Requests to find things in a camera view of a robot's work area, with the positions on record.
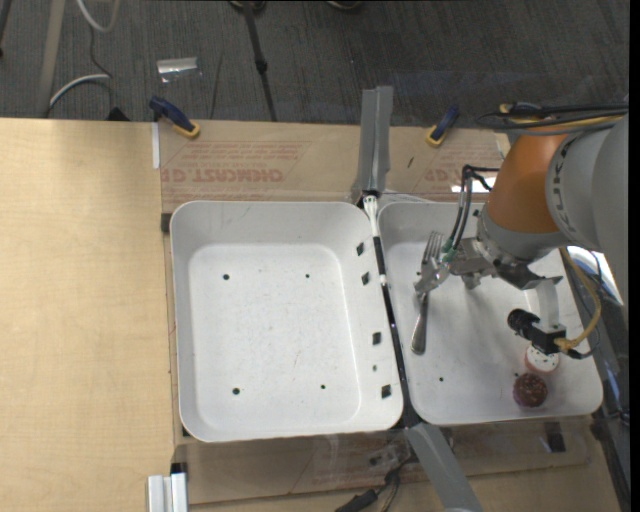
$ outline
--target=gray carpet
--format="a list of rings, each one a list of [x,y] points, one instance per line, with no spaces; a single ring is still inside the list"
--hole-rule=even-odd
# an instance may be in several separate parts
[[[110,4],[88,0],[94,18]],[[36,117],[48,2],[14,0],[2,42],[0,116]],[[620,101],[629,92],[630,0],[267,2],[256,15],[279,121],[358,124],[361,91],[394,87],[394,125],[429,125],[451,104],[458,126],[500,103]],[[99,72],[90,31],[67,0],[53,91]],[[124,0],[97,60],[114,78],[80,85],[52,118],[150,121],[152,95],[195,119],[269,120],[247,25],[225,1]],[[200,74],[163,84],[158,59],[197,57]]]

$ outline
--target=brown round object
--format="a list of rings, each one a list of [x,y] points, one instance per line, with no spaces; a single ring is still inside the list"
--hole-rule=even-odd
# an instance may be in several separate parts
[[[520,375],[513,385],[513,399],[522,407],[540,407],[547,393],[547,384],[535,373]]]

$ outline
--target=fork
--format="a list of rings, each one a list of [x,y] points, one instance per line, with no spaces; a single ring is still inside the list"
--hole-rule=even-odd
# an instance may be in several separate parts
[[[427,345],[427,310],[429,309],[429,292],[435,288],[440,281],[438,275],[437,258],[442,248],[442,240],[444,235],[437,231],[432,231],[427,240],[427,246],[424,250],[421,263],[422,277],[416,283],[416,290],[424,290],[419,293],[420,297],[420,313],[416,320],[411,336],[411,350],[418,355],[424,354]]]

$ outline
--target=wooden table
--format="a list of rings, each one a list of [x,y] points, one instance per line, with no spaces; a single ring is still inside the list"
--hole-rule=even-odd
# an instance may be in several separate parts
[[[0,508],[144,511],[146,478],[173,454],[151,126],[0,119],[0,137]],[[487,511],[619,510],[602,450],[585,442],[589,464],[471,484]],[[353,494],[194,509],[327,511]],[[442,506],[422,482],[391,510]]]

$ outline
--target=light wood surface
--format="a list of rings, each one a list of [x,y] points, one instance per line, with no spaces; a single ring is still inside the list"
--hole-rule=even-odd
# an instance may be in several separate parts
[[[142,511],[173,452],[150,125],[0,121],[0,509]]]

